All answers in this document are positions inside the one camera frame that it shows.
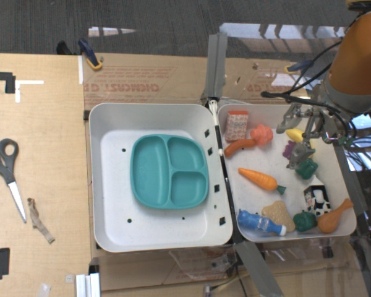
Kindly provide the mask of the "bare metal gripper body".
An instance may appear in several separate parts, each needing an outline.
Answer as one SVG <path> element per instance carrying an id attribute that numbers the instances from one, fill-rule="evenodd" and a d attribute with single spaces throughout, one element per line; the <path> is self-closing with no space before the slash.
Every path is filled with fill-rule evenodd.
<path id="1" fill-rule="evenodd" d="M 330 144 L 346 144 L 352 138 L 352 95 L 340 92 L 330 84 L 317 84 L 312 91 L 311 117 L 303 134 L 304 141 L 321 138 Z"/>

